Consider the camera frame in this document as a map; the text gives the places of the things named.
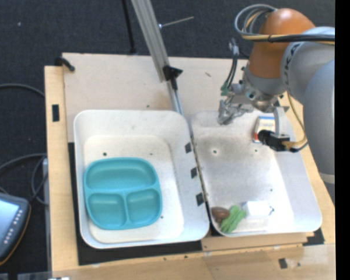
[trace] black floor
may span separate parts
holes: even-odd
[[[135,48],[148,55],[130,0]],[[229,58],[228,41],[236,37],[242,57],[251,44],[233,30],[233,19],[251,4],[296,9],[317,26],[335,26],[335,0],[152,0],[159,23],[193,16],[165,27],[170,56]],[[44,90],[44,66],[63,52],[130,52],[121,0],[0,0],[0,85],[19,83]],[[0,90],[0,165],[16,157],[46,152],[44,99],[22,88]],[[39,158],[0,172],[0,186],[29,198],[30,179]],[[26,234],[9,261],[0,267],[11,279],[22,272],[47,270],[44,205],[32,202]]]

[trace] turquoise divided dish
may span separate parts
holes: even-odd
[[[154,167],[144,159],[113,157],[91,163],[83,176],[90,219],[106,230],[148,226],[162,212]]]

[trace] black connector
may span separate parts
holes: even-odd
[[[282,143],[284,141],[290,140],[288,136],[277,137],[274,132],[267,131],[266,129],[263,129],[258,133],[258,139],[264,145],[268,145],[271,149],[277,152],[286,151],[287,149],[285,148],[285,145],[283,145]]]

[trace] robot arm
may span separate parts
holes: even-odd
[[[241,29],[239,21],[245,14]],[[254,24],[262,18],[258,33],[253,33]],[[320,176],[334,183],[334,28],[315,27],[296,10],[267,5],[243,9],[235,28],[242,38],[255,43],[242,81],[230,84],[226,100],[220,101],[219,123],[231,123],[253,108],[277,117],[278,97],[287,91],[303,104],[305,144]],[[261,141],[278,151],[299,150],[294,148],[298,142],[279,133],[262,133]]]

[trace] white tray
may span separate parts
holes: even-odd
[[[275,152],[253,143],[257,117],[244,114],[219,125],[216,111],[202,111],[191,119],[195,151],[209,208],[263,201],[274,209],[260,219],[243,219],[231,234],[312,232],[321,225],[321,212],[300,153]],[[289,135],[294,139],[292,129]],[[217,231],[219,225],[212,218]]]
[[[98,249],[189,242],[209,229],[197,166],[185,118],[173,111],[86,110],[74,120],[76,181],[80,232]],[[149,161],[159,177],[163,209],[153,224],[137,229],[103,230],[89,219],[83,193],[83,174],[95,160],[138,157]]]

